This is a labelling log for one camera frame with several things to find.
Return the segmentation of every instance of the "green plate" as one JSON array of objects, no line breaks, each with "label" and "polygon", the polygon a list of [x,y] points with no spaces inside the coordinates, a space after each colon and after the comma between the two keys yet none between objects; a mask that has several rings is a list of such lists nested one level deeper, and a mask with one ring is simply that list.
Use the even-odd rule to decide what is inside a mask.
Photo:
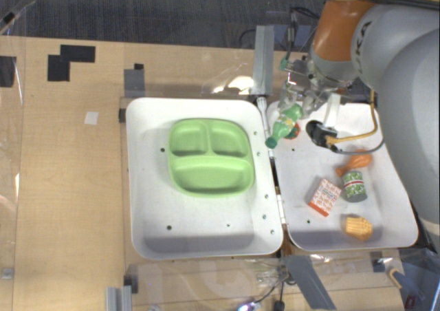
[{"label": "green plate", "polygon": [[233,195],[254,183],[246,132],[217,119],[176,122],[168,135],[168,170],[174,185],[194,195]]}]

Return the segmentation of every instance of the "wooden surface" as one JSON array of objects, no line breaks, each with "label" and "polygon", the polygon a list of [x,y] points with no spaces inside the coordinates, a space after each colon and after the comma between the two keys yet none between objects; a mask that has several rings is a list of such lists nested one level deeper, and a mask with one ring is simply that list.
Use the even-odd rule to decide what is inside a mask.
[{"label": "wooden surface", "polygon": [[[70,82],[48,82],[47,55],[59,54],[62,43],[96,46],[96,62],[71,63]],[[252,72],[253,51],[27,39],[26,52],[13,310],[104,310],[105,288],[120,288],[131,264],[146,278],[135,311],[153,303],[162,310],[234,310],[264,294],[261,269],[250,261],[126,261],[118,122],[124,68],[143,63],[152,94],[191,95],[224,72]],[[274,59],[278,88],[282,56]],[[84,123],[88,111],[99,113],[97,125]],[[323,273],[340,310],[402,310],[398,290],[368,263]],[[285,301],[286,310],[309,310],[298,287],[286,288]]]}]

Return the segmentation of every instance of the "toy bottle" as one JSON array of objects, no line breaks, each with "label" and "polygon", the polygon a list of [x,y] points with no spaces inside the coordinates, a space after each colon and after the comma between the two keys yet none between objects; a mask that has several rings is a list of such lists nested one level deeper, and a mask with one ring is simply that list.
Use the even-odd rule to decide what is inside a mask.
[{"label": "toy bottle", "polygon": [[272,136],[270,136],[265,144],[270,149],[274,149],[281,138],[290,134],[295,127],[296,121],[303,115],[303,109],[300,105],[294,104],[285,111],[282,111],[278,119],[276,119],[272,127]]}]

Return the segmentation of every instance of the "white tray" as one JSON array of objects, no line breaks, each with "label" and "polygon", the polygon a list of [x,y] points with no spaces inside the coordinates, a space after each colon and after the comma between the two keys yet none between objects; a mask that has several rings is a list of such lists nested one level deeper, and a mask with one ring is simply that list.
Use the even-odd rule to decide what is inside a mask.
[{"label": "white tray", "polygon": [[[278,103],[267,111],[269,123],[278,117]],[[368,199],[350,203],[341,197],[330,215],[323,217],[307,203],[318,188],[321,178],[342,186],[334,169],[345,164],[347,155],[332,153],[316,146],[305,131],[310,120],[323,121],[326,107],[312,113],[310,119],[299,120],[301,132],[297,139],[282,139],[274,150],[276,170],[283,196],[286,220],[291,240],[309,251],[355,250],[363,248],[397,248],[412,245],[418,230],[408,195],[391,162],[385,146],[372,154],[372,163],[360,171],[363,174]],[[335,128],[340,137],[357,135],[373,128],[370,108],[363,104],[340,107]],[[379,130],[374,136],[338,145],[346,151],[359,148],[372,149],[382,139]],[[347,215],[360,215],[373,225],[373,236],[366,242],[343,233]]]},{"label": "white tray", "polygon": [[[245,130],[255,165],[254,185],[230,197],[178,191],[168,174],[168,130],[186,118],[229,120]],[[266,255],[283,232],[258,109],[242,100],[139,98],[126,111],[131,234],[149,259]]]}]

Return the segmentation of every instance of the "white sticker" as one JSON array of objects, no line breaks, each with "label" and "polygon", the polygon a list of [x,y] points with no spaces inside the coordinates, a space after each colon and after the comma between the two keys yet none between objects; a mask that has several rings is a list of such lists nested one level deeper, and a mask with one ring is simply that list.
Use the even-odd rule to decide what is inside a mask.
[{"label": "white sticker", "polygon": [[98,115],[97,111],[88,111],[85,115],[84,123],[88,125],[96,125],[98,124]]}]

